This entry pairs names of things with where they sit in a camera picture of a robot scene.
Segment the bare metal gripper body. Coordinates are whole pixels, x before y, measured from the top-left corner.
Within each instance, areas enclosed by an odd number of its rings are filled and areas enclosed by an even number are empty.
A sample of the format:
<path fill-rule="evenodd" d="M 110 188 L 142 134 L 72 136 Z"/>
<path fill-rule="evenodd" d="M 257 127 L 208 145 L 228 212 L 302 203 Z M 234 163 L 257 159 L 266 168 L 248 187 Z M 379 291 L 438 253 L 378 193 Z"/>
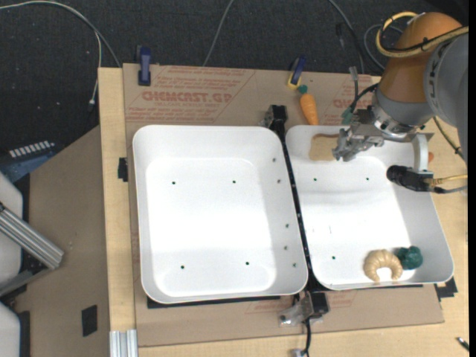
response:
<path fill-rule="evenodd" d="M 381 147 L 385 141 L 406 142 L 416 130 L 393 119 L 382 108 L 358 109 L 347 130 L 347 145 L 351 150 L 367 150 Z"/>

